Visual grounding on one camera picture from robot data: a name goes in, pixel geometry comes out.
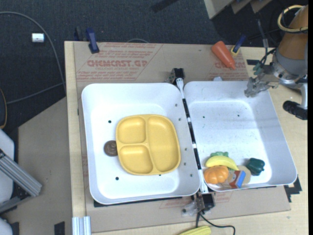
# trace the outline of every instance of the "orange cone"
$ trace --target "orange cone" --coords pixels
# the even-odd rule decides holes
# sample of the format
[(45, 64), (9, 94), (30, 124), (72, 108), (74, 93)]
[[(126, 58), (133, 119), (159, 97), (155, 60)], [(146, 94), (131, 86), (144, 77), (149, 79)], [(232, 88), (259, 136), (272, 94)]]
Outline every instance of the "orange cone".
[(233, 70), (236, 69), (235, 60), (231, 56), (223, 41), (218, 41), (212, 46), (211, 50), (215, 55), (217, 55), (217, 57), (223, 62), (223, 64), (226, 65), (227, 68), (232, 68)]

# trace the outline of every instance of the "yellow corn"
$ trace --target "yellow corn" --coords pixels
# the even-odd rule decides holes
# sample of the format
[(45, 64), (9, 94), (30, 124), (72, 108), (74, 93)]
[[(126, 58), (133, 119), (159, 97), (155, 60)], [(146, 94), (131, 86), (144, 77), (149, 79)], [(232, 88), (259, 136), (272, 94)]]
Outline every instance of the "yellow corn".
[(185, 231), (179, 235), (210, 235), (211, 228), (209, 226), (200, 226), (191, 230)]

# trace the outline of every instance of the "yellow plate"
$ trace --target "yellow plate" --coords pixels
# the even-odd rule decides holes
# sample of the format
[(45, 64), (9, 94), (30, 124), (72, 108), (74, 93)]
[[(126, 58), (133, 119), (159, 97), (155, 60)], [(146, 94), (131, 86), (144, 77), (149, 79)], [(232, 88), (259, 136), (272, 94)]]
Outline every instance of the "yellow plate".
[(123, 118), (116, 127), (116, 146), (122, 167), (131, 174), (164, 174), (180, 163), (174, 125), (161, 115)]

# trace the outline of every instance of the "wooden table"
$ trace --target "wooden table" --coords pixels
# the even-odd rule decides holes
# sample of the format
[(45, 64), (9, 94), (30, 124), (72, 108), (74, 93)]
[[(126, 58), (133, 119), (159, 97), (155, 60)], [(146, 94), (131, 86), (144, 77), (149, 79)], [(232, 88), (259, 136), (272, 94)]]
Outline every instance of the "wooden table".
[[(242, 47), (245, 60), (259, 60), (264, 55), (263, 48)], [(67, 110), (68, 133), (70, 152), (70, 173), (72, 192), (72, 217), (86, 216), (85, 190), (83, 183), (83, 167), (81, 156), (79, 117), (77, 115), (78, 100), (76, 88), (76, 70), (74, 42), (65, 42), (66, 56), (66, 82), (67, 82)], [(246, 67), (251, 75), (252, 66)], [(217, 225), (233, 225), (236, 234), (308, 234), (308, 122), (297, 119), (282, 109), (286, 100), (301, 102), (299, 92), (279, 86), (270, 90), (273, 104), (278, 114), (283, 132), (291, 150), (301, 183), (302, 191), (292, 195), (291, 211), (241, 216), (227, 219), (216, 219)], [(194, 228), (195, 222), (179, 223), (173, 225), (154, 226), (138, 229), (102, 232), (106, 235), (175, 235), (187, 229)], [(212, 234), (232, 234), (231, 229), (212, 228)]]

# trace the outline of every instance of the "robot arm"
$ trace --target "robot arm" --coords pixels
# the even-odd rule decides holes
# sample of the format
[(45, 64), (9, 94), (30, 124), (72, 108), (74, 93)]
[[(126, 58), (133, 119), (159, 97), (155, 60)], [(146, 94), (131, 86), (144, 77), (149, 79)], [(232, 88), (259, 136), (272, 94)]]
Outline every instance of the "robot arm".
[[(298, 9), (289, 27), (281, 24), (284, 14)], [(268, 52), (273, 54), (270, 65), (259, 62), (255, 70), (255, 78), (248, 81), (245, 95), (256, 96), (268, 88), (277, 88), (279, 84), (292, 89), (300, 89), (302, 103), (287, 101), (284, 109), (300, 119), (308, 119), (308, 17), (309, 6), (294, 5), (283, 11), (277, 24), (285, 35), (277, 49)]]

